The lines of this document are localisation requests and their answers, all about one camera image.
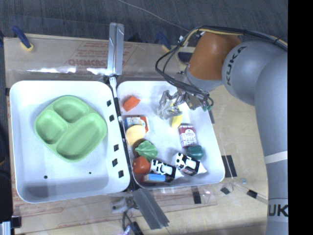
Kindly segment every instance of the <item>beige round object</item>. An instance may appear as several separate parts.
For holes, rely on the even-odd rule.
[[[146,134],[146,128],[143,125],[133,125],[126,130],[126,140],[128,145],[133,145],[142,139]]]

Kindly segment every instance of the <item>green toy pepper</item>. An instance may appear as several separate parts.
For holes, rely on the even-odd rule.
[[[200,160],[203,157],[203,151],[201,145],[190,146],[187,148],[187,156]]]
[[[157,148],[148,140],[141,142],[139,146],[135,148],[135,151],[139,156],[145,157],[149,162],[157,156]]]

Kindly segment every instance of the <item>thin wire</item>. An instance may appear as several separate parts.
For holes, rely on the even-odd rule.
[[[164,18],[162,18],[162,17],[159,17],[158,15],[156,15],[156,14],[150,12],[149,10],[146,10],[146,9],[144,9],[144,8],[135,6],[135,5],[131,4],[131,3],[125,2],[125,1],[123,1],[123,0],[118,0],[118,1],[121,2],[121,3],[124,3],[124,4],[128,5],[128,6],[131,6],[131,7],[133,7],[133,8],[142,10],[142,11],[144,11],[144,12],[146,12],[146,13],[148,13],[148,14],[150,14],[150,15],[152,15],[152,16],[154,16],[154,17],[156,17],[156,18],[158,18],[158,19],[160,19],[160,20],[162,20],[162,21],[164,21],[164,22],[166,22],[166,23],[168,23],[168,24],[171,24],[171,25],[173,25],[173,26],[176,26],[176,27],[178,27],[178,28],[180,28],[180,29],[183,29],[183,30],[189,32],[188,29],[186,29],[186,28],[184,28],[184,27],[181,27],[181,26],[179,26],[179,25],[177,25],[177,24],[175,24],[175,23],[172,23],[172,22],[170,22],[170,21],[167,21],[166,19],[164,19]]]

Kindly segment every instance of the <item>dark gray floor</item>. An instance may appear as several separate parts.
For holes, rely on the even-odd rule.
[[[260,31],[288,41],[288,0],[0,0],[0,29],[10,37],[17,25],[27,33],[107,39],[111,22],[124,24],[125,41],[154,43],[161,31],[174,45],[180,35],[203,24]],[[7,140],[4,76],[0,49],[0,132]],[[7,159],[0,171],[9,169]],[[4,181],[0,177],[0,222],[11,205]]]

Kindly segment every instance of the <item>white plastic tray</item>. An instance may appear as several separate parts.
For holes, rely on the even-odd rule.
[[[38,139],[33,128],[37,115],[63,95],[81,98],[108,125],[108,134],[101,143],[75,163],[56,156]],[[39,203],[105,195],[127,188],[130,175],[112,92],[107,85],[90,81],[21,81],[10,90],[10,104],[16,188],[24,201]]]
[[[186,149],[182,148],[180,144],[178,129],[171,128],[171,120],[162,120],[156,114],[159,100],[165,90],[169,90],[171,94],[177,91],[176,87],[165,81],[126,81],[117,87],[117,94],[123,119],[127,116],[148,117],[150,131],[144,138],[152,142],[158,149],[157,158],[170,164],[174,154],[177,152],[186,154]],[[141,101],[135,108],[126,112],[122,105],[131,95]],[[195,127],[198,144],[202,146],[204,152],[201,163],[207,172],[194,176],[184,174],[184,177],[175,179],[171,183],[155,186],[147,186],[137,181],[143,188],[200,186],[216,184],[224,178],[225,168],[209,113],[204,112],[202,108],[191,111],[186,104],[181,105],[181,108],[183,111],[182,122]],[[133,161],[133,148],[128,146],[128,150]]]

